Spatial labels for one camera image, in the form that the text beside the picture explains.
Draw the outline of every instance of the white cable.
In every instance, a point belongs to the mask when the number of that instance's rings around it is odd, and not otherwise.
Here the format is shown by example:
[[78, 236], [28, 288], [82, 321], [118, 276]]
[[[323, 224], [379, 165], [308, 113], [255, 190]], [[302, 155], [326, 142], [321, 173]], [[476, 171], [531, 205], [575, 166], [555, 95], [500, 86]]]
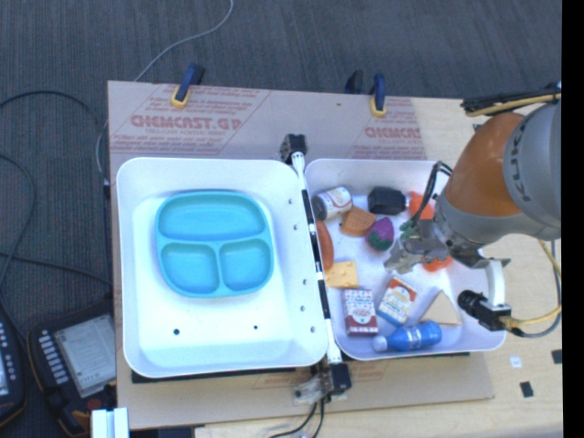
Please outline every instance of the white cable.
[[[140, 73], [140, 75], [138, 75], [138, 77], [136, 77], [134, 79], [134, 82], [139, 81], [146, 73], [148, 73], [148, 71], [150, 71], [150, 69], [156, 64], [156, 62], [158, 62], [158, 60], [160, 60], [164, 55], [166, 55], [168, 52], [173, 50], [175, 47], [178, 47], [178, 46], [184, 44], [185, 42], [190, 42], [192, 40], [198, 39], [199, 37], [207, 36], [207, 35], [215, 32], [217, 29], [219, 29], [225, 23], [225, 21], [227, 21], [229, 16], [231, 16], [233, 10], [234, 10], [234, 0], [229, 0], [229, 9], [227, 10], [227, 14], [224, 16], [224, 18], [217, 25], [213, 26], [211, 29], [203, 31], [202, 33], [198, 33], [198, 34], [195, 34], [194, 36], [186, 37], [185, 39], [182, 39], [182, 40], [175, 42], [174, 44], [166, 47], [160, 54], [158, 54], [155, 58], [152, 59], [152, 61], [146, 66], [146, 68]], [[106, 184], [110, 184], [107, 177], [105, 176], [105, 172], [103, 171], [103, 169], [101, 167], [101, 160], [99, 159], [99, 150], [101, 149], [101, 140], [102, 140], [103, 135], [105, 134], [107, 128], [108, 128], [108, 121], [106, 120], [105, 123], [103, 124], [103, 130], [101, 131], [101, 133], [98, 136], [98, 141], [97, 141], [96, 148], [95, 148], [95, 154], [96, 154], [96, 159], [98, 161], [99, 172], [101, 173], [101, 175], [104, 176], [104, 180], [106, 181]]]

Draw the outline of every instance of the cardboard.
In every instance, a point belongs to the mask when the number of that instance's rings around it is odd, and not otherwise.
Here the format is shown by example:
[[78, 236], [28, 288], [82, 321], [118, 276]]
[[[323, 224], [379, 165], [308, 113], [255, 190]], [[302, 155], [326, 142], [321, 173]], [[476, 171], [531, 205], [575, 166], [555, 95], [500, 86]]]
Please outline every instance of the cardboard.
[[[305, 134], [316, 158], [423, 160], [426, 151], [411, 99], [387, 98], [373, 117], [368, 96], [192, 87], [189, 104], [170, 104], [174, 85], [109, 83], [110, 177], [140, 157], [279, 159], [289, 133]], [[112, 180], [112, 239], [118, 405], [132, 430], [301, 415], [292, 386], [309, 369], [182, 381], [133, 383], [122, 352], [120, 229]], [[353, 387], [330, 412], [493, 397], [483, 355], [351, 362]]]

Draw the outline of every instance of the blue bottle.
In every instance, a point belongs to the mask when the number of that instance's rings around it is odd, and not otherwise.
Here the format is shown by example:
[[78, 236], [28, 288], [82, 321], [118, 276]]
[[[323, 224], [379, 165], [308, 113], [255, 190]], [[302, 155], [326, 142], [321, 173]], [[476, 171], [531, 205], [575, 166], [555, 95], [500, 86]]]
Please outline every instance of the blue bottle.
[[373, 349], [376, 352], [385, 352], [389, 349], [400, 351], [417, 350], [426, 346], [433, 346], [442, 339], [442, 329], [434, 321], [424, 321], [419, 325], [407, 328], [397, 328], [390, 336], [381, 334], [373, 338]]

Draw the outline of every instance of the small box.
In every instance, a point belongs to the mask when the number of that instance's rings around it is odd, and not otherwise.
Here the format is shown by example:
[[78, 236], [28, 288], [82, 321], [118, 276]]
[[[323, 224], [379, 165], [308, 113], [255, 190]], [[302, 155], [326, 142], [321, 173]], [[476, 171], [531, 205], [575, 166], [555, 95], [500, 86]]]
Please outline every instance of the small box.
[[345, 327], [349, 336], [377, 334], [375, 303], [369, 289], [347, 288], [342, 292]]
[[377, 314], [395, 326], [402, 326], [408, 319], [408, 311], [416, 295], [417, 292], [413, 287], [394, 277], [387, 285], [385, 294], [377, 307]]

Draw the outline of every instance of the white tray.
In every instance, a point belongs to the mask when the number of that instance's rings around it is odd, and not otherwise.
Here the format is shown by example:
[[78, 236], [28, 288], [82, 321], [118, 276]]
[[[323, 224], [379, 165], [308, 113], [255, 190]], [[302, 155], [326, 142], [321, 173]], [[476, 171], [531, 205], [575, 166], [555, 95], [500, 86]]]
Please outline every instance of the white tray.
[[[411, 191], [423, 193], [432, 166], [433, 162], [426, 161], [320, 159], [311, 162], [307, 167], [306, 178], [311, 196], [345, 185], [351, 192], [353, 202], [357, 206], [367, 209], [367, 196], [374, 186], [389, 186], [404, 193]], [[446, 179], [445, 175], [438, 175], [436, 192], [442, 190]], [[390, 216], [390, 218], [397, 236], [399, 234], [399, 226], [409, 218], [409, 215], [404, 212], [398, 216]], [[391, 275], [383, 267], [383, 262], [387, 259], [388, 253], [372, 250], [365, 244], [363, 237], [344, 235], [339, 230], [340, 220], [340, 217], [327, 220], [327, 226], [334, 245], [335, 261], [353, 260], [357, 262], [360, 286], [371, 289], [377, 307], [385, 287], [391, 279]], [[443, 290], [456, 307], [458, 294], [467, 288], [475, 292], [488, 293], [486, 272], [484, 270], [469, 269], [455, 261], [445, 269], [434, 273], [428, 272], [421, 265], [418, 265], [414, 267], [411, 273], [396, 276], [418, 291], [417, 299], [409, 312], [406, 326], [419, 321], [431, 303], [433, 296], [439, 290]], [[488, 331], [481, 327], [476, 319], [469, 317], [459, 309], [462, 325], [443, 327], [443, 339], [440, 343], [423, 350], [379, 353], [373, 350], [371, 337], [356, 337], [346, 334], [340, 290], [342, 289], [327, 289], [333, 330], [339, 347], [356, 360], [490, 350], [496, 349], [505, 340], [506, 334], [504, 331]], [[392, 324], [382, 318], [377, 317], [377, 320], [380, 324], [381, 334], [390, 335], [395, 330]]]
[[[262, 206], [274, 271], [256, 292], [193, 298], [164, 281], [154, 219], [192, 190], [246, 193]], [[118, 172], [123, 348], [150, 378], [308, 366], [328, 346], [299, 181], [282, 162], [138, 158]]]

